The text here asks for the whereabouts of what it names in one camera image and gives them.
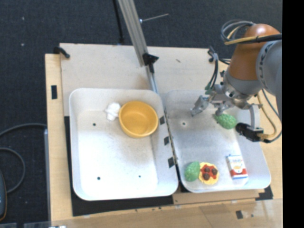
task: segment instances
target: bowl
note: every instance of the bowl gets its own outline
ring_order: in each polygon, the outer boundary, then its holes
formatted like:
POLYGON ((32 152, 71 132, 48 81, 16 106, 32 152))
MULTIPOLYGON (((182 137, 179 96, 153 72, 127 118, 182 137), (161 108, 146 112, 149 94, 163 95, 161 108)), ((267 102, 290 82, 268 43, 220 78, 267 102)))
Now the bowl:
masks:
POLYGON ((149 104, 142 101, 129 101, 119 111, 119 123, 128 136, 143 138, 155 132, 158 116, 149 104))

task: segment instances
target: white tray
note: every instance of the white tray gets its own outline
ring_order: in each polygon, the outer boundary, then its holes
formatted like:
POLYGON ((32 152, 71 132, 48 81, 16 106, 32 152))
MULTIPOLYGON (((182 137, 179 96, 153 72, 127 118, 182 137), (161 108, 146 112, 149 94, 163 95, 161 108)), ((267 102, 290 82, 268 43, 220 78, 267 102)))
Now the white tray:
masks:
POLYGON ((149 137, 127 136, 119 120, 109 121, 104 110, 141 100, 150 104, 159 118, 162 100, 150 90, 74 90, 69 99, 72 177, 75 193, 84 200, 119 200, 169 196, 178 187, 167 124, 159 124, 149 137))
MULTIPOLYGON (((221 127, 213 118, 216 108, 211 104, 202 113, 191 116, 190 109, 202 94, 201 91, 171 91, 165 96, 165 109, 175 149, 180 178, 191 192, 202 193, 225 190, 264 189, 271 181, 270 172, 259 142, 251 142, 235 129, 221 127), (226 156, 239 155, 248 172, 247 179, 232 180, 226 156), (200 180, 188 182, 184 171, 193 161, 215 164, 219 180, 214 185, 200 180)), ((237 107, 225 113, 235 116, 237 122, 250 124, 250 112, 237 107)))

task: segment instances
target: dark carpet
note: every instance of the dark carpet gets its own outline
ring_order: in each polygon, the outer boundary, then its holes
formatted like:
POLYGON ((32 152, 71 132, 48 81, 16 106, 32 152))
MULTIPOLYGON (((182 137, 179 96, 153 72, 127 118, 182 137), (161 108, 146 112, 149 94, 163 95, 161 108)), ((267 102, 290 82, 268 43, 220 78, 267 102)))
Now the dark carpet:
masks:
MULTIPOLYGON (((230 58, 221 26, 231 19, 272 25, 282 32, 283 0, 134 0, 148 46, 207 48, 230 58)), ((131 45, 124 21, 125 44, 131 45)), ((18 124, 47 123, 44 55, 61 42, 117 44, 112 0, 0 0, 0 132, 18 124)), ((0 136, 0 147, 16 150, 26 163, 22 185, 8 195, 1 224, 46 221, 47 187, 41 127, 0 136)), ((21 163, 0 152, 6 184, 18 182, 21 163)))

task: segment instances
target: wooden table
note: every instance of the wooden table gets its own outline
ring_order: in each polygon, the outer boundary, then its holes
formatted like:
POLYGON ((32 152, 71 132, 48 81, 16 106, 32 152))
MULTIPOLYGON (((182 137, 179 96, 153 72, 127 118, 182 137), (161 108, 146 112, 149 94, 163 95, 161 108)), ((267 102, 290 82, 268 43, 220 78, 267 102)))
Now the wooden table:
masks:
MULTIPOLYGON (((65 46, 65 49, 68 49, 71 44, 66 44, 65 46)), ((151 50, 151 52, 158 52, 162 54, 162 58, 166 58, 166 53, 170 53, 170 50, 174 50, 174 48, 150 47, 149 50, 151 50)), ((208 58, 206 49, 179 48, 178 50, 183 50, 185 53, 191 54, 193 62, 208 58)), ((202 224, 210 224, 210 219, 206 216, 206 213, 208 212, 206 212, 206 209, 204 209, 205 206, 212 206, 215 208, 215 210, 217 210, 217 212, 222 212, 222 209, 224 208, 228 216, 231 215, 230 213, 232 210, 239 208, 235 203, 237 203, 237 205, 246 203, 247 205, 254 205, 255 207, 261 206, 260 203, 255 201, 255 198, 258 197, 259 193, 263 192, 264 190, 214 192, 212 194, 181 193, 179 190, 177 190, 176 193, 173 194, 174 205, 157 208, 151 207, 148 209, 118 210, 113 212, 92 214, 85 217, 73 217, 67 162, 60 57, 61 56, 59 54, 45 55, 48 117, 47 169, 49 180, 49 212, 51 221, 70 220, 69 222, 73 222, 74 225, 83 225, 83 222, 90 222, 90 227, 93 227, 94 224, 98 226, 100 222, 106 224, 104 227, 115 227, 115 224, 119 224, 120 227, 129 227, 128 225, 131 223, 137 225, 144 224, 145 226, 143 227, 155 227, 152 219, 158 219, 159 225, 162 224, 164 227, 168 227, 170 224, 175 224, 177 227, 184 227, 182 225, 186 223, 188 226, 191 224, 190 226, 195 225, 200 227, 202 224), (54 98, 54 94, 52 94, 54 86, 56 86, 57 89, 56 99, 52 99, 52 97, 54 98), (118 220, 125 220, 125 223, 118 222, 118 220)), ((159 63, 168 66, 163 67, 163 71, 167 70, 167 72, 170 72, 170 65, 168 65, 166 60, 159 63)), ((191 64, 192 62, 190 61, 186 64, 180 64, 180 68, 178 68, 178 70, 175 68, 172 71, 174 74, 172 76, 173 80, 174 78, 179 78, 181 79, 180 82, 184 82, 185 84, 188 81, 192 81, 193 79, 191 79, 190 74, 187 73, 189 67, 186 67, 186 65, 191 64)), ((160 82, 162 80, 166 81, 164 73, 162 73, 162 75, 157 75, 157 79, 160 82)), ((183 89, 182 83, 179 85, 178 89, 183 89)), ((269 97, 273 105, 276 105, 275 98, 271 95, 269 97)), ((275 117, 271 110, 269 110, 269 108, 267 110, 270 116, 275 119, 275 124, 280 126, 279 120, 275 117)), ((271 125, 263 114, 261 114, 261 126, 264 128, 266 133, 272 131, 271 125)), ((278 209, 278 217, 273 217, 274 222, 278 223, 278 221, 283 218, 283 215, 281 214, 281 205, 283 202, 282 137, 270 144, 262 143, 261 147, 271 172, 271 189, 274 195, 274 200, 272 202, 265 201, 265 203, 263 203, 261 206, 263 207, 261 210, 265 211, 265 207, 269 207, 273 210, 278 209)))

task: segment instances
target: red and white box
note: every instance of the red and white box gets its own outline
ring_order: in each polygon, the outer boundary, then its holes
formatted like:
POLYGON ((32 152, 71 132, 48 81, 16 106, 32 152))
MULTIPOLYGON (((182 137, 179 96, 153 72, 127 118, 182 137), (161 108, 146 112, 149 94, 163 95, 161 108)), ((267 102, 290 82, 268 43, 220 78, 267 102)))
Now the red and white box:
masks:
POLYGON ((248 178, 242 155, 230 155, 226 160, 232 179, 248 178))

